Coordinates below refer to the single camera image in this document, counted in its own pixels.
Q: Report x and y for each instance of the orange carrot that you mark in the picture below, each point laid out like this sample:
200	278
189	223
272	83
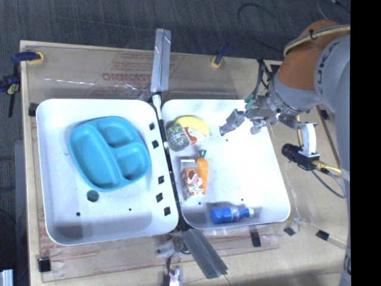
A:
203	168

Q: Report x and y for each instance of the blue divided plate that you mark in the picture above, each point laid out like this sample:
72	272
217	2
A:
104	150

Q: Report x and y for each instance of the white plastic tray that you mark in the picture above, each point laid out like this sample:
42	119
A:
247	171
98	216

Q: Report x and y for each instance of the brown cardboard board red print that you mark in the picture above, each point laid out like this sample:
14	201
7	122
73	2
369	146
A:
119	70

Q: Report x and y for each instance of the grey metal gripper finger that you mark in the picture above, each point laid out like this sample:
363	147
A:
257	127
233	121

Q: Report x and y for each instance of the orange carton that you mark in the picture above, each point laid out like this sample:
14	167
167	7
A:
192	180

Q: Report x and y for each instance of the green can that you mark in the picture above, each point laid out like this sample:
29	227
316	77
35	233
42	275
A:
176	137

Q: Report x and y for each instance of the yellow banana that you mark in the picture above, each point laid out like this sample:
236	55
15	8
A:
193	122

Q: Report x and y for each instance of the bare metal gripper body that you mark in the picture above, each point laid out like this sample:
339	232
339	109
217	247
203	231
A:
263	110

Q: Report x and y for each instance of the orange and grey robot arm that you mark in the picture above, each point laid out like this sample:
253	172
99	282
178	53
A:
330	79

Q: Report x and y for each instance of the black cylinder on white bracket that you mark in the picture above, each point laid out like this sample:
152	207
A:
300	156

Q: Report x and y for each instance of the red and white packet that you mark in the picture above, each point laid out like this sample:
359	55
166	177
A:
195	136

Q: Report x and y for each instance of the blue bottle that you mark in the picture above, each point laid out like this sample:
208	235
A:
226	215

